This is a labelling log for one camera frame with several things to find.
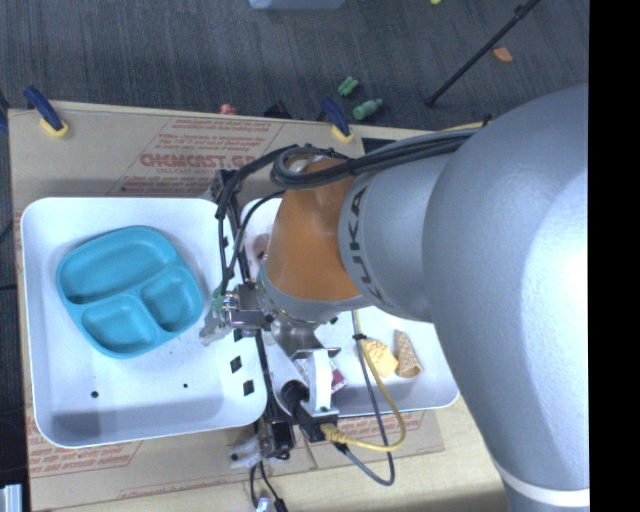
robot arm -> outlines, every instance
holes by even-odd
[[[433,322],[518,511],[589,510],[587,94],[524,105],[455,152],[289,191],[261,277],[285,325],[371,304]]]

dark floor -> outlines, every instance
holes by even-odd
[[[337,10],[257,11],[246,0],[3,0],[0,86],[24,107],[52,99],[260,116],[280,100],[314,120],[351,75],[345,110],[372,98],[367,124],[441,129],[497,117],[588,80],[588,0],[541,1],[441,99],[423,100],[513,16],[517,1],[346,0]],[[10,162],[0,140],[0,232],[11,220]],[[12,237],[0,239],[0,486],[25,477]]]

pink object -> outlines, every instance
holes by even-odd
[[[231,106],[229,103],[225,103],[223,105],[220,105],[220,113],[233,116],[237,114],[238,111],[235,109],[235,107]]]

yellow cable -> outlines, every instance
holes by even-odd
[[[357,325],[357,332],[358,332],[358,334],[360,334],[360,317],[358,316],[358,312],[357,311],[354,311],[354,319],[355,319],[355,322],[356,322],[356,325]],[[373,378],[376,380],[376,384],[380,388],[380,391],[382,392],[382,395],[384,396],[385,400],[387,401],[387,403],[391,407],[391,410],[393,411],[393,414],[396,417],[398,425],[400,426],[400,439],[398,439],[395,443],[390,444],[390,445],[381,445],[381,444],[370,443],[368,441],[363,441],[361,439],[356,439],[354,437],[348,436],[347,434],[342,432],[342,430],[340,430],[333,423],[325,423],[323,425],[320,425],[320,430],[322,431],[322,433],[326,437],[327,441],[333,441],[334,443],[351,444],[353,446],[359,446],[360,448],[365,448],[367,450],[373,450],[373,451],[376,451],[376,452],[392,452],[394,450],[397,450],[398,448],[400,448],[404,444],[405,437],[407,435],[407,427],[404,424],[404,419],[402,418],[402,415],[400,414],[400,411],[398,410],[398,407],[396,406],[395,402],[393,401],[393,399],[389,395],[389,392],[387,391],[387,388],[382,383],[382,380],[380,379],[380,376],[378,375],[378,371],[376,370],[375,365],[371,361],[371,357],[369,356],[369,353],[367,352],[367,350],[364,347],[363,341],[364,340],[358,340],[358,343],[360,343],[360,346],[362,347],[362,352],[364,354],[364,359],[367,362],[367,366],[371,370],[371,373],[373,374]]]

table surface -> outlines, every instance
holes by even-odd
[[[216,122],[233,121],[236,123],[235,126],[241,127],[243,119],[252,119],[256,123],[267,121],[260,137],[254,134],[252,140],[244,140],[244,148],[239,147],[242,137],[237,137],[236,145],[230,147],[224,146],[219,138],[215,141],[207,136],[207,151],[219,153],[215,161],[218,166],[222,163],[242,163],[251,155],[260,156],[269,149],[294,142],[313,142],[320,147],[332,146],[344,154],[357,156],[362,153],[362,138],[394,140],[420,133],[412,130],[357,126],[354,127],[355,140],[342,144],[332,137],[330,129],[324,123],[64,102],[54,102],[54,105],[61,117],[67,117],[70,121],[68,138],[56,140],[44,133],[37,124],[37,113],[33,111],[11,111],[9,116],[19,275],[22,272],[19,219],[22,211],[37,199],[54,196],[100,197],[136,194],[162,196],[167,194],[167,189],[158,185],[163,182],[163,178],[173,179],[172,183],[176,186],[180,184],[174,190],[177,190],[176,195],[181,197],[197,197],[206,191],[207,184],[215,174],[213,165],[201,174],[182,174],[181,177],[188,178],[183,181],[179,181],[175,175],[158,176],[168,168],[168,165],[163,167],[162,159],[158,155],[170,151],[198,151],[194,146],[198,143],[197,140],[194,142],[185,139],[179,143],[176,143],[175,139],[169,141],[171,134],[167,133],[167,120],[186,119],[193,122],[192,128],[199,123],[200,126],[211,126],[212,129],[214,125],[211,123]],[[119,124],[119,116],[122,115],[128,116],[124,135]],[[47,168],[43,168],[43,162],[46,162]],[[150,172],[155,179],[149,179]],[[259,173],[243,187],[241,201],[246,203],[272,189],[267,174]],[[21,332],[25,333],[26,308],[22,279],[19,279],[19,292]],[[22,346],[25,375],[29,376],[30,361],[26,339],[22,340]],[[32,401],[29,378],[26,381],[25,396],[29,404]],[[286,500],[290,510],[424,510],[426,506],[429,510],[436,511],[506,510],[500,479],[464,400],[459,398],[453,405],[436,410],[435,414],[444,441],[444,451],[397,459],[396,483],[390,488],[371,482],[354,466],[275,476],[271,483]],[[372,463],[371,468],[381,475],[388,472],[386,462]],[[260,480],[257,482],[257,488],[263,488]],[[82,492],[86,494],[92,491],[84,489]],[[46,508],[66,510],[64,507]],[[39,509],[38,503],[34,504],[34,509]],[[73,507],[73,510],[78,512],[212,509],[251,510],[248,483],[228,483]]]

